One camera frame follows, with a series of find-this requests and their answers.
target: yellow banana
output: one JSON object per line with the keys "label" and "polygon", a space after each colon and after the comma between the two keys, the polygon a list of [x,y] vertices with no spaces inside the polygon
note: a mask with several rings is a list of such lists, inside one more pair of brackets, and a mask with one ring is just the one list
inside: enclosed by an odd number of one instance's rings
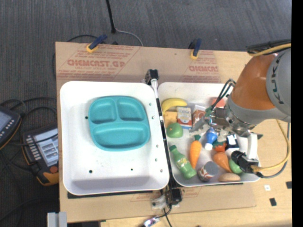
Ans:
{"label": "yellow banana", "polygon": [[165,113],[171,107],[175,106],[187,106],[187,102],[181,98],[169,98],[163,101],[161,108],[162,113]]}

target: carrot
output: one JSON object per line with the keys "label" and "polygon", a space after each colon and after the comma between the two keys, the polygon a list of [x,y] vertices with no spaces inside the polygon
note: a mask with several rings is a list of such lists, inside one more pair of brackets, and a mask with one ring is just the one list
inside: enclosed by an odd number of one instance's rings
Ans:
{"label": "carrot", "polygon": [[200,151],[202,148],[202,144],[199,141],[200,138],[200,135],[195,135],[195,140],[190,145],[189,162],[194,169],[197,165],[200,156]]}

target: teal plate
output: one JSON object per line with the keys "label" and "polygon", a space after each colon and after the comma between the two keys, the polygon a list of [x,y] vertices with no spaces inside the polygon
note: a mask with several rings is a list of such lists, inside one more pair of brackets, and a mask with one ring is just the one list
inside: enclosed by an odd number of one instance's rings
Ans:
{"label": "teal plate", "polygon": [[144,146],[150,127],[141,102],[130,96],[106,96],[89,107],[91,137],[100,149],[124,151]]}

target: bottle label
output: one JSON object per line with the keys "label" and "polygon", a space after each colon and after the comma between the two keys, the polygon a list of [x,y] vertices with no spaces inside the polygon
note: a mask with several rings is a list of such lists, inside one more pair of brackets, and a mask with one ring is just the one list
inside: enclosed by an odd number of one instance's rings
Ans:
{"label": "bottle label", "polygon": [[184,157],[181,158],[179,161],[176,162],[176,165],[179,169],[185,166],[185,164],[188,163],[188,160]]}

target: white tray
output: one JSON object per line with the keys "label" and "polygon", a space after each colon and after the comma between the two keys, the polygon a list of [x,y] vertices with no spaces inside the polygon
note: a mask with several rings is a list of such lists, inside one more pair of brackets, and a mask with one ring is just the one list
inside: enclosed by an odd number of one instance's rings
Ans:
{"label": "white tray", "polygon": [[[217,98],[223,88],[224,84],[217,84],[217,83],[178,83],[178,82],[164,82],[159,85],[158,87],[158,94],[159,99],[162,102],[168,98],[182,98],[187,101],[188,107],[191,110],[194,109],[194,105],[201,105],[205,108],[208,108],[212,104],[212,99]],[[194,134],[190,134],[189,130],[183,130],[183,137],[182,138],[170,138],[167,137],[168,147],[172,145],[176,145],[179,152],[186,155],[188,157],[190,144],[194,140]],[[200,142],[202,145],[205,145],[205,137],[202,135]],[[242,152],[247,152],[247,145],[241,145]],[[196,165],[196,170],[201,169],[203,165],[206,164],[208,161],[212,161],[212,156],[216,153],[215,150],[208,151],[202,147],[200,157],[198,163]],[[228,157],[231,155],[231,150],[228,150],[226,154]],[[184,187],[195,187],[195,186],[203,186],[203,185],[217,185],[217,184],[227,184],[223,182],[219,182],[218,178],[221,174],[226,173],[226,171],[220,167],[220,171],[218,175],[211,178],[209,182],[202,182],[198,176],[194,176],[190,179],[186,179],[183,177],[182,173],[177,169],[176,165],[174,164],[172,155],[170,154],[171,160],[171,168],[172,173],[177,181],[181,186]],[[241,177],[240,182],[234,183],[243,183],[243,182],[254,182],[259,179],[255,174],[247,174],[241,173],[239,175]]]}
{"label": "white tray", "polygon": [[[90,104],[103,96],[132,96],[144,106],[151,137],[141,148],[105,151],[89,131]],[[60,90],[63,184],[75,195],[164,188],[169,170],[153,89],[144,83],[71,81]]]}

